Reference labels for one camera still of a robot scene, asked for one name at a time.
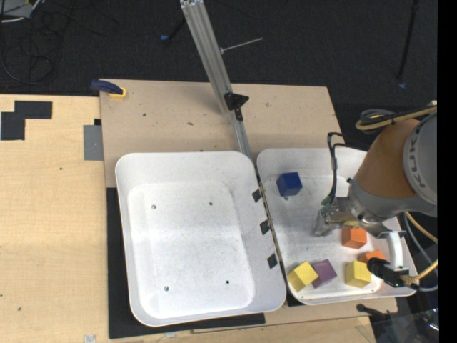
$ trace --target metal rod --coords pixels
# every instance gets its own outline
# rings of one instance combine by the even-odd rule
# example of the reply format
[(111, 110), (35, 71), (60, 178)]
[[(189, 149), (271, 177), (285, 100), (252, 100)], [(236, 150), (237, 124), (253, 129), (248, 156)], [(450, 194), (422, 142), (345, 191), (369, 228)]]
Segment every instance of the metal rod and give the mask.
[(244, 42), (244, 43), (240, 43), (240, 44), (236, 44), (235, 46), (230, 46), (230, 47), (227, 47), (226, 49), (223, 49), (222, 47), (220, 48), (221, 50), (221, 54), (224, 54), (225, 51), (228, 51), (229, 49), (237, 49), (238, 47), (242, 47), (242, 46), (245, 46), (247, 44), (251, 44), (251, 43), (254, 43), (254, 42), (258, 42), (258, 41), (261, 41), (263, 39), (263, 37), (260, 37), (260, 38), (257, 38), (257, 39), (253, 39), (252, 41), (247, 41), (247, 42)]
[(181, 30), (183, 25), (186, 23), (186, 18), (183, 18), (178, 25), (176, 25), (175, 29), (168, 35), (168, 36), (162, 36), (162, 41), (169, 45), (171, 43), (171, 40), (175, 37), (175, 35), (178, 34), (178, 32)]
[(419, 10), (419, 0), (413, 1), (411, 8), (411, 18), (409, 20), (408, 34), (406, 36), (405, 47), (403, 49), (403, 57), (401, 59), (400, 69), (398, 70), (397, 79), (402, 83), (403, 71), (405, 70), (406, 59), (408, 58), (409, 45), (411, 43), (411, 37), (413, 35), (414, 21), (416, 20), (416, 12)]
[(206, 74), (218, 99), (219, 108), (223, 114), (230, 114), (238, 149), (251, 158), (251, 149), (249, 148), (244, 123), (236, 118), (234, 111), (230, 111), (227, 108), (224, 99), (226, 93), (232, 93), (231, 83), (204, 1), (181, 0), (181, 8), (199, 51)]

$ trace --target yellow cable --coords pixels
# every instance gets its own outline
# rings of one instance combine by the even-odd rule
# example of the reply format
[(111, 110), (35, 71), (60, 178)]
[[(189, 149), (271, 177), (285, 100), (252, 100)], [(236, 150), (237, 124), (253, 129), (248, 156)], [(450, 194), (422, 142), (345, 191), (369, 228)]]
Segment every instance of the yellow cable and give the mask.
[(427, 230), (425, 230), (412, 216), (409, 212), (405, 212), (406, 217), (408, 217), (408, 220), (411, 221), (411, 223), (426, 237), (428, 237), (430, 240), (432, 240), (435, 243), (438, 243), (438, 238), (434, 237), (432, 234), (430, 234)]
[(367, 131), (367, 130), (370, 130), (370, 129), (377, 129), (379, 127), (385, 127), (385, 126), (388, 126), (389, 124), (392, 124), (392, 121), (395, 123), (395, 122), (400, 122), (400, 121), (405, 121), (407, 119), (412, 119), (412, 118), (416, 118), (416, 117), (419, 117), (419, 116), (423, 116), (425, 114), (431, 114), (431, 113), (434, 113), (437, 111), (437, 106), (432, 106), (430, 108), (425, 108), (425, 109), (422, 109), (421, 111), (416, 111), (414, 113), (410, 113), (410, 114), (405, 114), (404, 116), (399, 116), (399, 117), (396, 117), (394, 119), (387, 119), (385, 121), (381, 121), (381, 122), (378, 122), (378, 123), (374, 123), (374, 124), (363, 124), (362, 123), (362, 120), (359, 119), (356, 123), (356, 128), (357, 129), (360, 129), (361, 131)]
[[(415, 219), (414, 217), (411, 216), (409, 212), (405, 212), (406, 217), (408, 217), (408, 220), (411, 221), (411, 223), (426, 237), (428, 237), (430, 240), (433, 240), (435, 243), (438, 243), (438, 238), (434, 237), (432, 234), (430, 234), (427, 230), (425, 230)], [(432, 263), (428, 268), (424, 269), (421, 273), (419, 273), (417, 276), (400, 276), (400, 278), (407, 284), (412, 284), (420, 281), (422, 278), (424, 278), (427, 274), (432, 272), (436, 267), (438, 266), (438, 259)]]
[(422, 278), (424, 278), (427, 274), (432, 272), (438, 266), (438, 260), (434, 261), (432, 264), (428, 266), (428, 268), (424, 269), (421, 273), (417, 276), (400, 276), (400, 278), (407, 284), (417, 283)]

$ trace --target purple cube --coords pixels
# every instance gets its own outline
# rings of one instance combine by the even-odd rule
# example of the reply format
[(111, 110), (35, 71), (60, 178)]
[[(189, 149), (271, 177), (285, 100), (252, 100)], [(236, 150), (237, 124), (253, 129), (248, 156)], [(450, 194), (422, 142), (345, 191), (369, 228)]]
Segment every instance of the purple cube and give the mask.
[(313, 281), (314, 288), (317, 288), (322, 284), (330, 282), (333, 278), (336, 277), (335, 269), (333, 269), (328, 259), (325, 259), (317, 263), (311, 263), (311, 266), (319, 275), (319, 277)]

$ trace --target wooden block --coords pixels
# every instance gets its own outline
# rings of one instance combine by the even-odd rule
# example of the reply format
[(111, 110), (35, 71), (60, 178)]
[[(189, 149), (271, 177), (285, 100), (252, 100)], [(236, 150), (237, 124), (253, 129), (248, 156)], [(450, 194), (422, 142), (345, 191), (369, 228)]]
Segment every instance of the wooden block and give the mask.
[(300, 176), (296, 171), (281, 174), (276, 180), (276, 184), (281, 197), (295, 196), (303, 188)]
[(311, 266), (318, 274), (318, 278), (313, 281), (314, 288), (317, 288), (322, 284), (330, 282), (333, 278), (336, 277), (335, 269), (333, 268), (328, 259), (325, 259), (317, 263), (313, 263)]
[(357, 260), (358, 260), (359, 262), (368, 263), (368, 261), (369, 261), (371, 258), (386, 259), (386, 258), (384, 257), (384, 254), (383, 254), (382, 250), (377, 249), (377, 250), (373, 250), (372, 252), (363, 254), (363, 255), (362, 255), (361, 257), (359, 257)]
[(287, 280), (291, 283), (292, 287), (298, 292), (304, 287), (308, 286), (312, 281), (317, 279), (319, 275), (309, 262), (304, 262), (296, 267), (292, 272), (287, 275)]
[(345, 266), (344, 283), (361, 289), (370, 282), (371, 273), (366, 267), (366, 263), (355, 260)]
[(341, 243), (344, 247), (360, 249), (366, 244), (366, 230), (361, 227), (344, 227), (341, 230)]

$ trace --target black bracket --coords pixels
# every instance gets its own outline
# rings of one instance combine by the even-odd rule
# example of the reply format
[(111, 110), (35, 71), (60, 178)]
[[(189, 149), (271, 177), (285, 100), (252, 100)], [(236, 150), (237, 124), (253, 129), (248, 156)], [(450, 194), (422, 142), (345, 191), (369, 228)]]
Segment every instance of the black bracket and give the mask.
[(228, 110), (235, 111), (236, 119), (243, 121), (241, 107), (249, 100), (249, 97), (235, 93), (225, 93), (224, 99), (226, 100)]

